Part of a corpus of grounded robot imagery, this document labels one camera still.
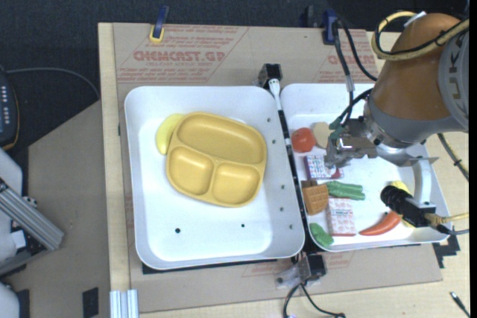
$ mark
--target cardboard sheet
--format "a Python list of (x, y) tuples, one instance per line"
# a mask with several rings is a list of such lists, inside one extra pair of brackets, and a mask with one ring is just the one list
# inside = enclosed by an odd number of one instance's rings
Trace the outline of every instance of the cardboard sheet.
[[(249, 28), (166, 25), (161, 45), (149, 42), (148, 24), (113, 24), (120, 110), (121, 148), (131, 287), (139, 291), (141, 312), (164, 311), (283, 297), (275, 277), (289, 259), (257, 264), (207, 267), (144, 274), (136, 254), (133, 203), (124, 118), (127, 93), (142, 85), (252, 85), (265, 63), (282, 67), (282, 87), (290, 83), (343, 83), (333, 45), (324, 45), (319, 28)], [(377, 75), (365, 31), (351, 34), (364, 67)], [(355, 82), (368, 82), (341, 36), (344, 56)], [(328, 274), (311, 293), (441, 280), (432, 245), (325, 253)]]

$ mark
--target white tray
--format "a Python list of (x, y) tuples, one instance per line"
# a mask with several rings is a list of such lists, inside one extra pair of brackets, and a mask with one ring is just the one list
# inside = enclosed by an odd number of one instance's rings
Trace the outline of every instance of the white tray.
[[(275, 105), (256, 86), (142, 86), (127, 95), (136, 250), (146, 265), (170, 270), (290, 258), (302, 249), (305, 232)], [(264, 180), (250, 204), (215, 206), (170, 185), (155, 133), (167, 116), (197, 111), (234, 118), (264, 136)]]
[[(369, 89), (373, 84), (356, 84), (355, 95)], [(349, 96), (345, 85), (338, 84), (292, 84), (285, 87), (281, 94), (282, 108), (288, 122), (290, 134), (301, 127), (313, 127), (316, 122), (331, 123), (347, 107)], [(353, 108), (352, 117), (362, 115), (363, 103)], [(307, 174), (303, 157), (309, 154), (324, 155), (324, 149), (315, 147), (311, 153), (294, 153), (299, 181), (306, 180)], [(412, 156), (429, 156), (423, 145), (417, 145), (408, 152)], [(394, 180), (402, 180), (414, 192), (414, 175), (411, 168), (398, 168), (396, 165), (381, 158), (352, 159), (350, 165), (344, 167), (344, 177), (339, 181), (364, 186), (365, 200), (352, 200), (356, 230), (359, 232), (377, 223), (382, 215), (389, 211), (380, 199), (381, 190)], [(449, 216), (440, 186), (432, 170), (431, 201), (436, 204), (441, 216)], [(310, 216), (308, 223), (318, 223), (328, 231), (326, 213)], [(439, 233), (432, 228), (414, 229), (401, 223), (397, 228), (379, 236), (334, 237), (334, 244), (327, 248), (330, 252), (340, 252), (354, 249), (375, 247), (390, 247), (445, 240), (448, 235)]]

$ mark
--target green pepper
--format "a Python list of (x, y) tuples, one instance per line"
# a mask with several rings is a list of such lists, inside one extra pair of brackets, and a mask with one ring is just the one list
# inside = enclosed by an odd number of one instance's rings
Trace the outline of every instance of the green pepper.
[(319, 243), (322, 247), (329, 247), (335, 241), (333, 238), (325, 232), (325, 230), (316, 223), (310, 223), (310, 232), (312, 233), (313, 238)]
[(349, 197), (354, 200), (364, 200), (366, 195), (363, 192), (362, 185), (337, 182), (332, 180), (326, 183), (328, 193), (334, 197)]

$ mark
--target toy vegetable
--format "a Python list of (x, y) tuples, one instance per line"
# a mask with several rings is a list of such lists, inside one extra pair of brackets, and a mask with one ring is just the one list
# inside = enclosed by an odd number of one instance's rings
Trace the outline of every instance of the toy vegetable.
[(291, 146), (297, 153), (308, 153), (315, 145), (315, 136), (308, 127), (302, 127), (291, 134)]
[(322, 247), (329, 247), (335, 241), (333, 238), (328, 235), (325, 230), (316, 223), (310, 224), (310, 232), (315, 240), (322, 246)]
[(326, 183), (330, 196), (349, 197), (354, 200), (364, 200), (366, 195), (363, 193), (363, 186), (357, 184), (342, 183), (336, 180)]
[(363, 236), (382, 235), (383, 233), (389, 232), (395, 228), (400, 221), (401, 217), (396, 212), (391, 211), (387, 213), (379, 223), (367, 229), (363, 229), (359, 234)]

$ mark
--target yellow object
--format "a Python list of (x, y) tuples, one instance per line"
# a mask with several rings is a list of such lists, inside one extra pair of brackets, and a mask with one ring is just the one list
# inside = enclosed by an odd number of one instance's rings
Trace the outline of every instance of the yellow object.
[(251, 126), (205, 112), (184, 116), (168, 146), (166, 173), (176, 190), (204, 202), (239, 207), (262, 186), (263, 136)]
[(169, 147), (169, 143), (171, 142), (172, 133), (176, 128), (179, 121), (184, 117), (184, 114), (172, 114), (167, 117), (164, 122), (161, 123), (159, 129), (156, 132), (156, 146), (157, 150), (162, 155), (167, 154), (167, 149)]
[(154, 44), (159, 44), (164, 40), (164, 28), (161, 30), (159, 37), (154, 37), (154, 26), (151, 28), (151, 32), (149, 32), (149, 40)]
[[(401, 180), (394, 180), (393, 182), (390, 183), (390, 185), (393, 185), (396, 188), (399, 188), (400, 190), (406, 191), (408, 194), (411, 195), (411, 192), (409, 192), (408, 186), (402, 182)], [(402, 223), (409, 227), (409, 228), (414, 228), (414, 226), (410, 223), (408, 223), (406, 220), (402, 218), (402, 215), (400, 215)]]
[[(393, 20), (398, 19), (399, 17), (411, 18), (415, 15), (416, 13), (410, 11), (400, 11), (393, 13), (379, 23), (377, 32), (378, 34), (380, 34), (382, 30), (385, 29), (386, 25), (388, 25)], [(435, 39), (429, 40), (427, 43), (422, 44), (421, 48), (417, 50), (404, 51), (401, 54), (392, 54), (391, 52), (383, 51), (379, 47), (378, 37), (376, 36), (376, 33), (374, 33), (373, 38), (371, 39), (371, 48), (373, 49), (374, 53), (376, 53), (376, 55), (381, 59), (386, 59), (389, 61), (410, 60), (416, 57), (423, 56), (424, 54), (428, 54), (436, 48), (444, 46), (444, 44), (446, 44), (451, 38), (457, 36), (460, 32), (465, 31), (466, 29), (468, 29), (469, 26), (470, 20), (464, 19), (449, 30), (442, 32)]]
[(406, 191), (408, 194), (411, 194), (411, 192), (409, 192), (409, 190), (408, 190), (407, 185), (404, 182), (402, 182), (401, 180), (394, 180), (393, 182), (391, 182), (390, 185), (392, 185), (396, 188), (399, 188), (403, 191)]

